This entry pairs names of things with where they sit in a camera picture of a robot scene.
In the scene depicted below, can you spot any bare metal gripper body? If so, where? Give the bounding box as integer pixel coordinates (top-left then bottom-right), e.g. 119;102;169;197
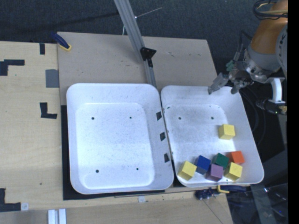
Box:
228;59;270;87

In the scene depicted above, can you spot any yellow cube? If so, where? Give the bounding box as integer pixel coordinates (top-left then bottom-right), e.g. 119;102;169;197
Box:
218;124;236;140
177;160;198;182
223;161;243;182

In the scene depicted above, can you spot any white plastic tray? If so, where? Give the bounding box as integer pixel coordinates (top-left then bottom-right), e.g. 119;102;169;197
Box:
66;83;175;195
160;85;265;189

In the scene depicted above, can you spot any orange cube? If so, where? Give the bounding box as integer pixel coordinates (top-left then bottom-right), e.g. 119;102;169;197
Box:
227;150;245;165

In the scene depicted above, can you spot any green cube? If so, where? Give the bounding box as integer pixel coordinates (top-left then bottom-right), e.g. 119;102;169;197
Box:
212;152;230;170

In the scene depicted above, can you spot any blue cube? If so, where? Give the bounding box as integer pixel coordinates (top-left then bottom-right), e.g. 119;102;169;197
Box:
194;154;212;175

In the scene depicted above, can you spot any purple cube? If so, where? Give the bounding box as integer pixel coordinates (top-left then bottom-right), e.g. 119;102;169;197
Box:
205;163;224;182

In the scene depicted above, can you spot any pale wood board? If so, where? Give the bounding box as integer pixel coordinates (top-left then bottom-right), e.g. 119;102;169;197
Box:
57;31;252;202

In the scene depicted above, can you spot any black cylinder on white bracket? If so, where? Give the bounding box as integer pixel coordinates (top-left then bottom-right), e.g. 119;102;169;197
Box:
255;77;287;115

